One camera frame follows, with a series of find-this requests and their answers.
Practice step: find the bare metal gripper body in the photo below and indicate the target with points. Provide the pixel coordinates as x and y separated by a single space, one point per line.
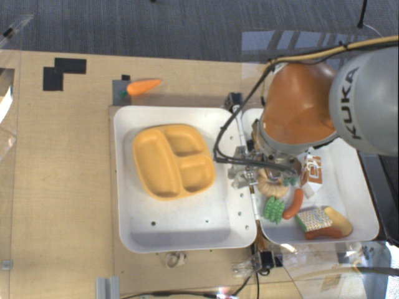
274 160

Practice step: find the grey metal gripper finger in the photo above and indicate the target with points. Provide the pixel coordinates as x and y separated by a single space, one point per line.
238 184
251 177

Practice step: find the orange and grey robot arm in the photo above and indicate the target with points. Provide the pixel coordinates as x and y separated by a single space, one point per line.
299 104

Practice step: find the beige doughnut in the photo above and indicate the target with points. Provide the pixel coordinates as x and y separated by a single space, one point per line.
272 190

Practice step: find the thin black and white rod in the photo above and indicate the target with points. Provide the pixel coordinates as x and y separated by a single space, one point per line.
255 204

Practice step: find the small green broccoli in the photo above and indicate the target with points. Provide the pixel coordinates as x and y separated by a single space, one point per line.
290 181

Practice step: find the green grapes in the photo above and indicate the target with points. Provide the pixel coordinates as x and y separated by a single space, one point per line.
273 210

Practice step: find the white and orange carton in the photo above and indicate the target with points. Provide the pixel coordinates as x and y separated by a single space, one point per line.
313 174

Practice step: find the red-brown sausage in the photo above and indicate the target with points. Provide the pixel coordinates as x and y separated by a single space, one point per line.
294 205
322 234

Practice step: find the patterned white and green packet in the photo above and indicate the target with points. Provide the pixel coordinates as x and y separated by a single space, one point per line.
315 219

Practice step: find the white plastic tray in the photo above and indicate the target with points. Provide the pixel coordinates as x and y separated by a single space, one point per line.
346 192
174 220

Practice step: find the orange divided plate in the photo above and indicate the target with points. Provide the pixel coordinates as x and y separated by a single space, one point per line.
156 164

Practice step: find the yellow bread slice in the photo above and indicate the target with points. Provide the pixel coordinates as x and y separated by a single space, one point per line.
341 223

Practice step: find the orange carrot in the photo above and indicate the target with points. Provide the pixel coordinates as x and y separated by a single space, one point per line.
141 86

